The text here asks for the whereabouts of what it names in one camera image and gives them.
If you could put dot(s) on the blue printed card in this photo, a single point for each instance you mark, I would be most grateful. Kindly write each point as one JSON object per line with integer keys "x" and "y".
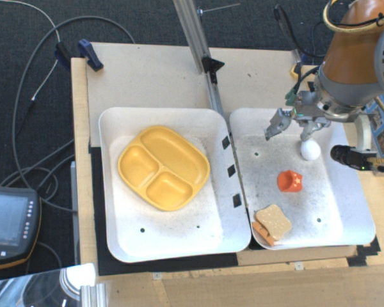
{"x": 382, "y": 130}

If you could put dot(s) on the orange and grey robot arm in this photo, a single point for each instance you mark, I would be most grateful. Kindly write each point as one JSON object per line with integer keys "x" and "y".
{"x": 352, "y": 53}

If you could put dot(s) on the yellow divided plate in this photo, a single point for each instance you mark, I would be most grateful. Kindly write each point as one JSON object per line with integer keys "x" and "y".
{"x": 166, "y": 158}

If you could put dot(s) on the orange toast slice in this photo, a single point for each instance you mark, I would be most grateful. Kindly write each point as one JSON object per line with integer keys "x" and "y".
{"x": 263, "y": 232}

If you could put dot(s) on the pale flat board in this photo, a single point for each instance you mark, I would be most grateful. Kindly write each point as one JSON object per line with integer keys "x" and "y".
{"x": 153, "y": 78}

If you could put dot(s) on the red cup with star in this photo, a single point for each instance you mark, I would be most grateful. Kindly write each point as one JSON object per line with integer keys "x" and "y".
{"x": 289, "y": 181}

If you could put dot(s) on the white egg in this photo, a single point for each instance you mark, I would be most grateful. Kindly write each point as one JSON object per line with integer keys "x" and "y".
{"x": 310, "y": 150}

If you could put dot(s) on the white plastic tray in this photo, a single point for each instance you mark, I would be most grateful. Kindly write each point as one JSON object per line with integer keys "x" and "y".
{"x": 166, "y": 235}
{"x": 323, "y": 203}

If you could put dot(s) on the black cylinder on white bracket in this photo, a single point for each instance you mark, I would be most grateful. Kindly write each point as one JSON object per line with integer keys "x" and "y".
{"x": 348, "y": 156}

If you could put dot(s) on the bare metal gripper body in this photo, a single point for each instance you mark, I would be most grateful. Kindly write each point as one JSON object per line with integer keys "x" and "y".
{"x": 310, "y": 107}

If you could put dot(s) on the tan bread slice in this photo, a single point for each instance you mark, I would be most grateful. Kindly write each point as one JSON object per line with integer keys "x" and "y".
{"x": 273, "y": 221}

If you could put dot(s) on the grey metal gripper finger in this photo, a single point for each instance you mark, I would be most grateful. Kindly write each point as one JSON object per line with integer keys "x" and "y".
{"x": 279, "y": 123}
{"x": 308, "y": 132}

